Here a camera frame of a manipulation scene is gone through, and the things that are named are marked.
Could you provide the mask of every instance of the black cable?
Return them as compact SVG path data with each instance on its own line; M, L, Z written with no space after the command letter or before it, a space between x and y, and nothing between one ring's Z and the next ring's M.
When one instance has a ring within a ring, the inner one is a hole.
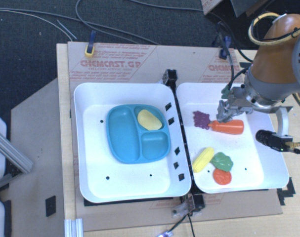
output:
M81 23L85 24L86 26L88 26L89 28L94 29L94 30L96 30L96 31L99 31L99 32L101 32L101 33L104 33L104 34L107 34L107 35L110 35L110 36L113 36L113 37L116 37L116 38L124 39L124 40L130 41L130 42L136 43L136 44L139 44L139 43L136 42L136 41L133 41L133 40L131 40L131 39L128 39L128 38L125 38L125 37L116 35L116 34L112 34L112 33L109 33L109 32L105 32L105 31L100 30L100 29L98 29L98 28L95 28L95 27L93 27L93 26L97 26L97 27L100 27L100 28L105 28L105 29L108 29L108 30L111 30L111 31L115 31L115 32L119 32L119 33L122 33L122 34L130 35L130 36L132 36L132 37L136 37L136 38L138 38L138 39L145 40L145 41L147 41L147 42L149 42L149 43L151 43L151 44L159 45L157 42L152 41L152 40L147 39L147 38L144 38L144 37L142 37L142 36L140 36L140 35L136 35L136 34L133 34L133 33L130 33L130 32L126 32L126 31L123 31L123 30L119 30L119 29L116 29L116 28L113 28L113 27L108 27L108 26L104 26L104 25L100 25L100 24L96 24L96 23L92 23L92 22L85 21L85 20L80 16L80 14L79 14L79 12L78 12L79 4L80 4L82 1L83 1L83 0L78 0L77 3L76 3L76 6L75 6L75 11L76 11L76 15L77 15L78 19L77 19L77 18L73 18L73 17L69 17L69 16L59 15L59 14L56 14L56 13L43 12L43 11L36 11L36 10L13 9L13 8L0 8L0 10L1 10L1 11L11 10L11 11L19 11L19 12L27 12L27 13L37 13L37 14L43 14L43 15L49 15L49 16L54 16L54 17L65 18L65 19L69 19L69 20L81 22ZM160 8L160 9L181 10L181 11L196 11L196 12L202 12L202 13L204 12L202 9L161 6L161 5L155 5L155 4L150 4L150 3L140 2L140 1L137 1L137 0L127 0L127 1L134 2L134 3L136 3L136 4L140 4L140 5L144 5L144 6L149 6L149 7L154 7L154 8Z
M260 30L259 25L260 25L260 22L262 23L263 21L266 21L266 24L265 24L265 26L267 27L267 29L265 31L265 33L266 33L267 30L273 25L271 19L274 20L276 18L274 18L274 17L265 17L265 18L262 18L262 20L259 20L258 23L255 26L253 25L254 20L251 22L252 23L251 29L252 29L252 36L253 37L254 37L254 28L256 28L257 37L256 38L254 37L256 40L260 39L259 38L259 36L260 36L260 34L259 34L259 30Z
M300 93L294 93L293 98L295 99L295 101L297 102L297 104L300 107Z
M191 222L191 218L190 218L190 215L189 215L189 214L188 214L188 219L189 219L189 222L190 222L191 232L192 232L192 234L193 234L193 237L195 237L193 223Z
M298 148L294 148L293 152L297 155L300 155L300 149Z
M179 224L182 223L186 217L187 217L187 214L186 214L184 217L182 217L181 220L179 220L175 225L173 225L172 228L168 230L168 232L171 232L171 231L173 231L176 227L178 227Z
M184 221L184 219L185 219L186 217L188 217L188 219L189 219L191 232L192 232L192 234L193 234L193 237L195 237L194 227L193 227L193 223L192 223L192 221L191 221L191 218L190 218L189 213L186 214L184 217L182 217L175 225L173 225L172 228L168 230L168 232L171 232L171 231L173 231L176 227L178 227L178 226Z
M228 83L228 85L231 87L234 80L240 75L240 74L245 74L249 68L244 68L243 70L240 70L233 78L232 80Z

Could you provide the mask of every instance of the white tray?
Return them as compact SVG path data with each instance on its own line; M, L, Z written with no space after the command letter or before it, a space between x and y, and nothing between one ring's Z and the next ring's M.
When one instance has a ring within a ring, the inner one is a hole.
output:
M171 103L166 111L165 106ZM180 197L191 177L172 91L156 83L83 83L74 91L82 195L91 202ZM109 148L106 117L115 106L145 104L158 108L169 125L171 150L151 163L125 164Z
M222 83L183 83L177 88L191 161L193 162L204 148L213 147L215 153L223 152L230 156L234 163L230 184L217 184L213 179L215 167L209 163L201 172L194 174L196 185L206 193L286 186L289 175L282 154L255 139L255 134L260 129L273 131L268 114L253 112L250 115L234 117L244 122L245 128L241 135L224 134L194 126L194 111L210 114L210 120L216 120L221 90L224 87L225 84Z

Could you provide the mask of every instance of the blue plate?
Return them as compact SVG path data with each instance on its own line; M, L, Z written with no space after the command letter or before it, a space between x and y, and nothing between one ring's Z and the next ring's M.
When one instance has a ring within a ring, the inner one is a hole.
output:
M149 131L137 121L146 109L163 124L159 130ZM150 105L120 105L107 115L107 138L113 156L123 163L147 163L164 158L171 149L170 133L159 109Z

